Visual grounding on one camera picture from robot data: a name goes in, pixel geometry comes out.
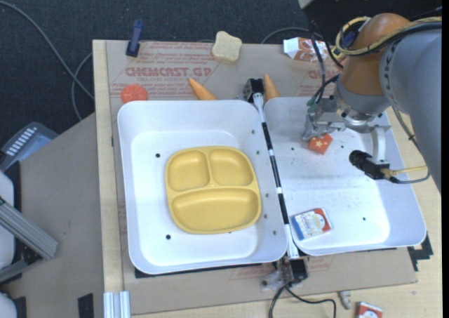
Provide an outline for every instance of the white tray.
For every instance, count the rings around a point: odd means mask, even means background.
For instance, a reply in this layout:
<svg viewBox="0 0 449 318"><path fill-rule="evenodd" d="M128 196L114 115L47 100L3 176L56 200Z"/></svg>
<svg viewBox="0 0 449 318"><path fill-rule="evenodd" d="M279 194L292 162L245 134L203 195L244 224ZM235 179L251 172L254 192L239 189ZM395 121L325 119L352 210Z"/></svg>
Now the white tray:
<svg viewBox="0 0 449 318"><path fill-rule="evenodd" d="M123 165L129 254L147 274L274 262L287 239L257 110L240 100L136 101L117 124ZM262 197L254 225L232 233L190 234L170 216L168 158L190 147L222 145L251 160Z"/></svg>
<svg viewBox="0 0 449 318"><path fill-rule="evenodd" d="M426 226L412 186L372 180L349 162L353 150L373 153L371 135L346 129L331 134L324 155L307 149L301 139L307 100L274 98L264 106L290 221L299 213L324 208L333 224L333 230L304 240L292 228L297 247L321 256L421 243ZM389 122L383 115L374 124ZM387 161L392 168L403 168L391 130L386 141ZM405 174L399 178L408 179Z"/></svg>

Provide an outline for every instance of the bread slice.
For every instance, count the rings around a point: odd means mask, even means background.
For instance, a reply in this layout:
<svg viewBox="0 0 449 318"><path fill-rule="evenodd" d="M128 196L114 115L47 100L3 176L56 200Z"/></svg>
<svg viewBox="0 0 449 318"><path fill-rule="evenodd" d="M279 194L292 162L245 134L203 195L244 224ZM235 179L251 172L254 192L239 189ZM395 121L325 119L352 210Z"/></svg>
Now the bread slice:
<svg viewBox="0 0 449 318"><path fill-rule="evenodd" d="M238 37L231 36L225 31L219 31L215 35L215 43L210 54L214 58L235 62L239 58L241 44Z"/></svg>

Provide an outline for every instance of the yellow plate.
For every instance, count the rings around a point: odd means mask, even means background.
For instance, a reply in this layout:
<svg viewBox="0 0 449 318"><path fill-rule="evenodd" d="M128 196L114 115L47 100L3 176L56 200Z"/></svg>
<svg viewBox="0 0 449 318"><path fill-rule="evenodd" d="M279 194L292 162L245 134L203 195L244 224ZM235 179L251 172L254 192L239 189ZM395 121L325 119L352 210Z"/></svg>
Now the yellow plate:
<svg viewBox="0 0 449 318"><path fill-rule="evenodd" d="M166 165L166 192L176 224L190 233L246 228L259 218L260 191L253 165L232 147L176 152Z"/></svg>

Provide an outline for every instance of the black clamp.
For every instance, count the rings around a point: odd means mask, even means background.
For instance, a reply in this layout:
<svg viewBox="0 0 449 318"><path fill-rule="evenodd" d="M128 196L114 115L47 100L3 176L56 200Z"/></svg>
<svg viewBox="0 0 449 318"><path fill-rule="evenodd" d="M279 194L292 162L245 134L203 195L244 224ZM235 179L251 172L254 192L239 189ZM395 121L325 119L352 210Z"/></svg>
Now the black clamp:
<svg viewBox="0 0 449 318"><path fill-rule="evenodd" d="M143 30L143 21L142 20L136 20L134 21L133 26L133 37L131 38L131 41L128 42L128 47L126 48L126 55L137 57L139 53L139 40L140 35L142 34Z"/></svg>

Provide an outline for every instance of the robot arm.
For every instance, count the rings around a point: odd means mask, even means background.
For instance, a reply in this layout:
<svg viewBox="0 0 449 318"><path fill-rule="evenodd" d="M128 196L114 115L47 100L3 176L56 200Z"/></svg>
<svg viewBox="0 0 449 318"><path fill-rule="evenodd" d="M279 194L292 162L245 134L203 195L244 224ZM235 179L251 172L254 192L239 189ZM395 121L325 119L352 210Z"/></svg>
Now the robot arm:
<svg viewBox="0 0 449 318"><path fill-rule="evenodd" d="M410 116L417 146L441 192L441 18L414 22L395 14L354 20L337 36L348 55L331 98L307 115L304 140L350 128L360 133L388 106ZM345 39L352 40L345 45Z"/></svg>

